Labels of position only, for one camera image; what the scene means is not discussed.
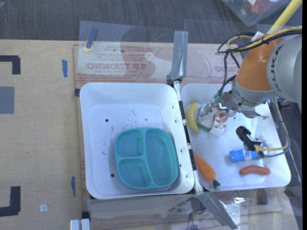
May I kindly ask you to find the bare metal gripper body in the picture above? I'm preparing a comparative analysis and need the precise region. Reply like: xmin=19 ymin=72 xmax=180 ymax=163
xmin=212 ymin=91 xmax=269 ymax=119

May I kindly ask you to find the white and green packet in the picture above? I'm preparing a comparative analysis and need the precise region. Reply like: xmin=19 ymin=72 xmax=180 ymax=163
xmin=196 ymin=105 xmax=216 ymax=132

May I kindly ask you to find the yellow banana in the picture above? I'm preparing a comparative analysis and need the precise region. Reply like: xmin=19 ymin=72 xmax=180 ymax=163
xmin=185 ymin=102 xmax=201 ymax=135

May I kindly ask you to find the white and red carton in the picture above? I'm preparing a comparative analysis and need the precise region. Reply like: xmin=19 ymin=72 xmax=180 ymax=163
xmin=209 ymin=110 xmax=229 ymax=138

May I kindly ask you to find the black and white thin rod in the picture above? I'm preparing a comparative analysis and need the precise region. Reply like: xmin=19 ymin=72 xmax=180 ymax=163
xmin=173 ymin=80 xmax=205 ymax=195

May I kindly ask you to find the white plastic tray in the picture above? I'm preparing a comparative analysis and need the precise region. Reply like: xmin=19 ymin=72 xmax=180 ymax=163
xmin=79 ymin=82 xmax=196 ymax=200
xmin=180 ymin=83 xmax=292 ymax=193

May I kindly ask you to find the blue bottle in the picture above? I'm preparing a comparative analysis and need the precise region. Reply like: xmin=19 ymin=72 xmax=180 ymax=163
xmin=229 ymin=148 xmax=261 ymax=163

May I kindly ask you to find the orange carrot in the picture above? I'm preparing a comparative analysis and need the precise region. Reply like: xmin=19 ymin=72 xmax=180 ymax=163
xmin=193 ymin=151 xmax=221 ymax=189

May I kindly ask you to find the brown sausage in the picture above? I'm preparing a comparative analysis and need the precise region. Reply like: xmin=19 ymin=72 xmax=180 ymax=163
xmin=239 ymin=165 xmax=271 ymax=177

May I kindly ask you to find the green divided plate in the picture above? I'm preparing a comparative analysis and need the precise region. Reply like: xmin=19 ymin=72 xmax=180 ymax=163
xmin=114 ymin=127 xmax=180 ymax=190

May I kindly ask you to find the brown cardboard board red print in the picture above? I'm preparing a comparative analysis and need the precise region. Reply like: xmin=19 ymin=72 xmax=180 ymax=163
xmin=73 ymin=41 xmax=298 ymax=226

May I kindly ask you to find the clear plastic storage box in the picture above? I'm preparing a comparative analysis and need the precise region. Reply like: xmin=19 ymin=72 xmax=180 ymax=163
xmin=216 ymin=0 xmax=303 ymax=27

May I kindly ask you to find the black cylinder on white bracket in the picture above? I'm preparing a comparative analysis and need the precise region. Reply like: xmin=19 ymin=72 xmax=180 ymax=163
xmin=236 ymin=115 xmax=265 ymax=156

